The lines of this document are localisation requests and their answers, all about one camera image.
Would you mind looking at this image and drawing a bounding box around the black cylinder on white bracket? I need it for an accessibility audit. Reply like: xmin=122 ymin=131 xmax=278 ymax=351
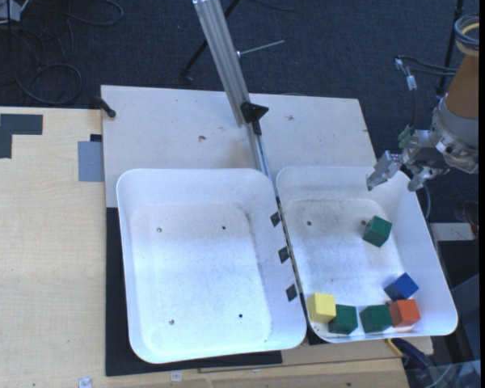
xmin=453 ymin=200 xmax=480 ymax=228

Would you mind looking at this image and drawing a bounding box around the pale flat board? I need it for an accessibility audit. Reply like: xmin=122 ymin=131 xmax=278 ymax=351
xmin=100 ymin=84 xmax=435 ymax=376

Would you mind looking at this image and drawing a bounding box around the orange cube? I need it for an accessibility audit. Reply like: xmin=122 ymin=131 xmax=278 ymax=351
xmin=388 ymin=298 xmax=423 ymax=329

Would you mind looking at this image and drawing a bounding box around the green cube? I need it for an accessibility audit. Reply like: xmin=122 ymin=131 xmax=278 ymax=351
xmin=327 ymin=303 xmax=359 ymax=335
xmin=358 ymin=303 xmax=394 ymax=335
xmin=361 ymin=215 xmax=394 ymax=248

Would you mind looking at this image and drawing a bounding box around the white plastic tray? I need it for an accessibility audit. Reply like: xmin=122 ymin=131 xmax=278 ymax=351
xmin=275 ymin=164 xmax=459 ymax=344
xmin=116 ymin=167 xmax=309 ymax=365

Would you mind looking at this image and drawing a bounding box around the yellow cube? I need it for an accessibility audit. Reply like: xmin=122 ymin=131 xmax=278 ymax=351
xmin=306 ymin=292 xmax=338 ymax=324

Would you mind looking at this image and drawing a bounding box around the blue cube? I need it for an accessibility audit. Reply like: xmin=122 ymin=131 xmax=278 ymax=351
xmin=383 ymin=272 xmax=420 ymax=302

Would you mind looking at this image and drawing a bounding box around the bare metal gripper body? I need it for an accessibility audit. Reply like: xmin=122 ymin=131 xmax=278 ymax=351
xmin=401 ymin=129 xmax=479 ymax=175

